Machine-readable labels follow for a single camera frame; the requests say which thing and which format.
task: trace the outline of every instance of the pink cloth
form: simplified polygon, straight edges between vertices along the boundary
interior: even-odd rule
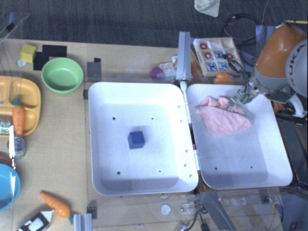
[[[234,106],[230,111],[225,109],[228,99],[218,97],[206,97],[198,108],[207,130],[211,135],[231,135],[251,126],[250,120],[246,117],[241,107]]]

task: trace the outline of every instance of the yellow plate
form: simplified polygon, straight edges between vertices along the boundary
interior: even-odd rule
[[[19,97],[25,108],[24,136],[33,132],[39,123],[41,97],[38,86],[31,80],[0,76],[0,119],[12,120],[13,99]]]

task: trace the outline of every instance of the green bowl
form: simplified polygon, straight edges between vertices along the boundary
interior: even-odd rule
[[[66,94],[80,86],[83,71],[81,66],[72,59],[54,58],[43,66],[42,80],[53,92]]]

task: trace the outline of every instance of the toy carrot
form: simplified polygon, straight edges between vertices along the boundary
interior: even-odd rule
[[[234,85],[234,81],[228,73],[218,73],[214,79],[214,84]]]
[[[71,210],[68,205],[64,204],[60,200],[46,194],[44,192],[39,193],[42,199],[46,202],[46,204],[51,208],[54,209],[54,212],[57,216],[61,218],[69,218],[72,223],[72,215]]]
[[[25,123],[25,108],[20,106],[20,99],[13,99],[14,108],[12,110],[12,122],[14,125],[15,135],[22,137]]]

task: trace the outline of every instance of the yellow block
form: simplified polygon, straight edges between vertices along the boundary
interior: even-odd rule
[[[20,52],[20,60],[32,64],[36,54],[36,49],[35,46],[24,44]]]

